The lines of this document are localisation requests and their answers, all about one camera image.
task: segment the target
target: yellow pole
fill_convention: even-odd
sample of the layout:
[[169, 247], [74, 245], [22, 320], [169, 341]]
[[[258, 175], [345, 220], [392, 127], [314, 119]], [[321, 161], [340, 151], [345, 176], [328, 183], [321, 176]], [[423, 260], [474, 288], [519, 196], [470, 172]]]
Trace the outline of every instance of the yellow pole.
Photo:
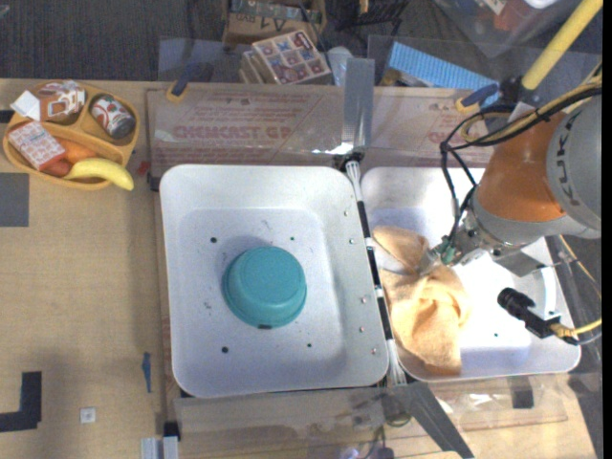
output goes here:
[[536, 89], [602, 6], [603, 0], [582, 0], [580, 2], [523, 77], [521, 81], [523, 88], [530, 91]]

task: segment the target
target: wooden surface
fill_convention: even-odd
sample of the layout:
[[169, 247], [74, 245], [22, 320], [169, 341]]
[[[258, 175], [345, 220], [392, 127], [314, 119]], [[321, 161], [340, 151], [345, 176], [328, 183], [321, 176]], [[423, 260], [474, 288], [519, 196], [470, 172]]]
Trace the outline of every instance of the wooden surface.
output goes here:
[[[0, 79], [0, 109], [36, 83]], [[164, 88], [157, 82], [90, 83], [130, 100], [142, 118], [146, 90]], [[0, 433], [5, 459], [136, 458], [141, 439], [162, 432], [168, 416], [164, 290], [157, 194], [137, 173], [148, 160], [145, 121], [142, 127], [128, 164], [133, 191], [109, 186], [83, 192], [31, 178], [30, 225], [0, 228], [0, 413], [19, 409], [22, 372], [42, 372], [42, 421], [37, 429]], [[0, 172], [17, 171], [0, 156]], [[141, 369], [145, 352], [152, 363], [150, 393]], [[595, 458], [576, 397], [563, 376], [556, 382], [567, 419], [464, 431], [476, 457]], [[88, 406], [96, 408], [97, 420], [82, 425], [79, 410]], [[430, 443], [417, 447], [425, 439], [394, 442], [396, 457], [458, 457], [431, 453]], [[194, 457], [186, 441], [181, 448]]]

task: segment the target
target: teal lid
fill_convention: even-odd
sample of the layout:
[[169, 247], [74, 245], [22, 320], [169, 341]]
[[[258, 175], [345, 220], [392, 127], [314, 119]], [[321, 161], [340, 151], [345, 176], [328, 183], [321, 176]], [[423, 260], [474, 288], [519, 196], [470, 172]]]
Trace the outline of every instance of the teal lid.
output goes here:
[[306, 302], [306, 277], [288, 251], [259, 247], [238, 255], [223, 275], [223, 296], [231, 311], [257, 328], [286, 325]]

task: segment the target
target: can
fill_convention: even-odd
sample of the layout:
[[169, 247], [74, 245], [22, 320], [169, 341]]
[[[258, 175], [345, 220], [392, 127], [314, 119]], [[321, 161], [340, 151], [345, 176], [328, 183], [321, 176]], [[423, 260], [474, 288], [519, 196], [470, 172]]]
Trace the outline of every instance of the can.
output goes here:
[[125, 138], [134, 130], [136, 120], [121, 102], [111, 95], [97, 97], [90, 107], [94, 119], [113, 139]]

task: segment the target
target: orange cloth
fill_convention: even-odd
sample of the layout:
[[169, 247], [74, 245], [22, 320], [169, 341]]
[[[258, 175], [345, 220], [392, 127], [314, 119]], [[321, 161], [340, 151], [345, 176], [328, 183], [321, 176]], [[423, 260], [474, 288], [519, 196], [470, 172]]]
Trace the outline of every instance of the orange cloth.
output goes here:
[[459, 332], [470, 317], [471, 301], [453, 269], [436, 266], [419, 276], [427, 240], [409, 229], [376, 227], [376, 242], [402, 262], [405, 272], [380, 270], [395, 339], [436, 374], [461, 372]]

